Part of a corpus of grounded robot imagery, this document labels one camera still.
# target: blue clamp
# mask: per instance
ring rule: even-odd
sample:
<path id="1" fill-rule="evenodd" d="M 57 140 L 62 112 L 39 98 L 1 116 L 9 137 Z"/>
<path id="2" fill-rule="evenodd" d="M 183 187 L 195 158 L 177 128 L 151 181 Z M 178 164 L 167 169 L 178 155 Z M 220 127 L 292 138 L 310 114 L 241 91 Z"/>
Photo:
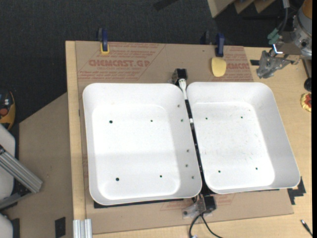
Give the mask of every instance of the blue clamp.
<path id="1" fill-rule="evenodd" d="M 216 44 L 217 48 L 215 48 L 216 57 L 223 57 L 223 46 L 224 46 L 224 35 L 218 33 L 216 35 Z"/>
<path id="2" fill-rule="evenodd" d="M 109 53 L 108 32 L 106 29 L 99 28 L 97 32 L 97 40 L 100 41 L 100 51 L 103 55 Z"/>

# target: yellow sponge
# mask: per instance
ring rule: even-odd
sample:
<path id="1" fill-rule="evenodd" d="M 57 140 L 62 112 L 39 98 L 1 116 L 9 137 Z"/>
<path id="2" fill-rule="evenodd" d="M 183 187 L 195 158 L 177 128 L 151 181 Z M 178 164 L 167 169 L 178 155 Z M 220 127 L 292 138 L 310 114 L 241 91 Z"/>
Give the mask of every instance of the yellow sponge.
<path id="1" fill-rule="evenodd" d="M 227 69 L 227 63 L 221 58 L 212 58 L 211 60 L 211 70 L 215 77 L 224 76 Z"/>

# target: cable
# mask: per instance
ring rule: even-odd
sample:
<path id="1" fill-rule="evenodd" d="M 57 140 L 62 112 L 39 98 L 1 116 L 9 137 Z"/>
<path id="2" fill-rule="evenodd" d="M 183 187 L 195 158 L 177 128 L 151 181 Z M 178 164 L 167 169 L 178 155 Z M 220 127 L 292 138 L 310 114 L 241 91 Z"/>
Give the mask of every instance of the cable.
<path id="1" fill-rule="evenodd" d="M 189 238 L 192 238 L 192 237 L 193 237 L 193 236 L 192 236 L 192 228 L 193 228 L 194 223 L 198 220 L 199 217 L 200 217 L 200 215 L 196 216 L 196 217 L 193 219 L 192 223 L 190 224 L 189 232 L 188 232 Z"/>
<path id="2" fill-rule="evenodd" d="M 283 4 L 284 4 L 284 8 L 285 8 L 284 19 L 283 19 L 283 22 L 280 23 L 280 25 L 277 27 L 277 29 L 279 30 L 280 34 L 284 31 L 286 23 L 287 23 L 289 1 L 288 0 L 283 0 Z"/>
<path id="3" fill-rule="evenodd" d="M 204 223 L 205 223 L 207 229 L 209 230 L 209 232 L 212 233 L 214 236 L 216 236 L 216 237 L 218 237 L 218 238 L 222 238 L 222 237 L 216 235 L 213 231 L 211 231 L 211 229 L 209 228 L 209 226 L 208 226 L 206 220 L 205 220 L 204 217 L 203 217 L 203 214 L 201 215 L 201 217 L 202 217 L 202 219 L 203 219 L 203 221 L 204 221 Z"/>
<path id="4" fill-rule="evenodd" d="M 193 221 L 192 221 L 192 223 L 190 224 L 190 227 L 189 227 L 189 238 L 192 238 L 192 237 L 193 237 L 193 236 L 192 236 L 192 228 L 193 228 L 193 225 L 195 224 L 195 222 L 199 219 L 199 217 L 201 217 L 201 218 L 203 219 L 203 221 L 204 221 L 204 223 L 205 223 L 205 225 L 206 225 L 206 227 L 207 227 L 207 229 L 209 230 L 210 233 L 212 233 L 214 236 L 216 236 L 216 237 L 218 237 L 218 238 L 222 238 L 222 237 L 216 235 L 213 231 L 211 231 L 211 229 L 209 228 L 209 226 L 208 226 L 206 220 L 204 219 L 204 213 L 202 213 L 202 214 L 196 216 L 196 217 L 193 219 Z"/>

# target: clamp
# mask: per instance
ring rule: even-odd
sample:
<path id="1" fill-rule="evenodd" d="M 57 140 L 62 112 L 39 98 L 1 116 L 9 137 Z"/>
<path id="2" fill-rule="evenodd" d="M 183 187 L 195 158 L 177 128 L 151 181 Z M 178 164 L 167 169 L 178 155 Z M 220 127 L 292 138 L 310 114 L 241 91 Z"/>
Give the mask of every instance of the clamp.
<path id="1" fill-rule="evenodd" d="M 108 43 L 108 31 L 103 28 L 99 28 L 97 32 L 97 40 L 100 41 L 100 51 L 103 55 L 107 55 L 110 52 Z"/>

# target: table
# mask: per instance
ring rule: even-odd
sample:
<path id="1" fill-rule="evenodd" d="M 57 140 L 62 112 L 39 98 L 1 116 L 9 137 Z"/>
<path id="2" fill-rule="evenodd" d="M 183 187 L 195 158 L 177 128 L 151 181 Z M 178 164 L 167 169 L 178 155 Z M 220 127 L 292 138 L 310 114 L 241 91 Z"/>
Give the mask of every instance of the table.
<path id="1" fill-rule="evenodd" d="M 248 60 L 258 60 L 264 48 L 245 48 Z M 83 168 L 81 156 L 80 121 L 78 116 L 79 101 L 77 88 L 76 45 L 74 41 L 66 42 L 66 66 L 68 87 L 68 108 L 70 128 L 70 153 L 73 192 L 74 219 L 86 218 Z M 304 67 L 289 65 L 278 71 L 274 77 L 259 79 L 256 66 L 251 66 L 255 82 L 268 85 L 274 92 L 275 99 L 291 143 L 299 171 L 304 181 L 306 194 L 295 199 L 294 214 L 278 217 L 247 219 L 239 221 L 217 222 L 211 229 L 224 238 L 230 237 L 309 237 L 300 220 L 304 219 L 312 229 L 312 130 L 311 113 L 300 106 L 300 97 L 305 93 L 303 84 L 307 78 Z M 145 237 L 188 237 L 188 226 L 148 229 L 130 232 L 94 235 L 95 238 L 145 238 Z M 193 233 L 200 238 L 211 237 L 206 227 L 197 224 Z"/>

